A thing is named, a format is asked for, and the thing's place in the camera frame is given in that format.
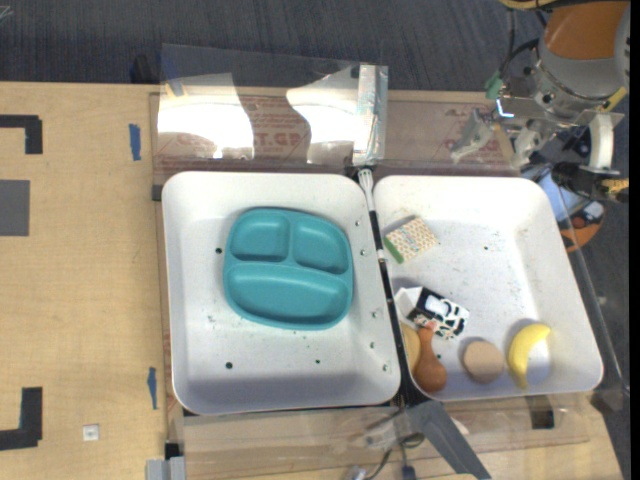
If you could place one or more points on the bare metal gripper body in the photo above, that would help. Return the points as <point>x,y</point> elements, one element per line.
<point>550,103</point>

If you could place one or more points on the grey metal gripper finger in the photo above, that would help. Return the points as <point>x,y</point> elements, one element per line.
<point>525,147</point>
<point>472,135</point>

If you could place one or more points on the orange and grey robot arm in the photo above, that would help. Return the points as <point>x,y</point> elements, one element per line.
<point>582,28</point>

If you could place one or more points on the green patterned white carton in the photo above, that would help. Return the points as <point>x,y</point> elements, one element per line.
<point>412,239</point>

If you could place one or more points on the white plastic tray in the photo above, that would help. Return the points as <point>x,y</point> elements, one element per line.
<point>500,278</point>
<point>280,368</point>

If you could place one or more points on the black and white carton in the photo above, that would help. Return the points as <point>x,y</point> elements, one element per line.
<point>445,313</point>

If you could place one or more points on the yellow banana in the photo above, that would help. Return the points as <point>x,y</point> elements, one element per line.
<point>525,350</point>

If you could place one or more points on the beige round biscuit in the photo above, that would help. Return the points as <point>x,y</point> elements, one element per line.
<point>482,362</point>

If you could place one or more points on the pale yellow toy food piece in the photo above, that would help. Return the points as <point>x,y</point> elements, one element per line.
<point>410,348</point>

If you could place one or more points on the brown toy chicken drumstick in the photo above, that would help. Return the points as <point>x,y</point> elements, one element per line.
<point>430,368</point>

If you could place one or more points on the blue divided plate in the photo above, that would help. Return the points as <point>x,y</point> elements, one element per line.
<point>285,288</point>

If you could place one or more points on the black cylinder on white bracket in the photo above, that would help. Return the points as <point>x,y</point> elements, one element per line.
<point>602,143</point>

